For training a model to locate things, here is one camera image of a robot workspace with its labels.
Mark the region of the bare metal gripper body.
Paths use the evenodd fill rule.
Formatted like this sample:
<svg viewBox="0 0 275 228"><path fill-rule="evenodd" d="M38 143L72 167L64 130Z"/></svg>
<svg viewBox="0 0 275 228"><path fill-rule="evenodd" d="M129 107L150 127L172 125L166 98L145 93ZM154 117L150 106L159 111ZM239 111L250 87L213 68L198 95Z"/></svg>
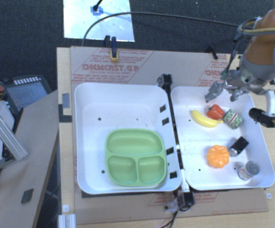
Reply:
<svg viewBox="0 0 275 228"><path fill-rule="evenodd" d="M267 81L253 76L245 69L229 70L225 78L225 89L233 94L245 94L252 92L256 95L264 95L263 88Z"/></svg>

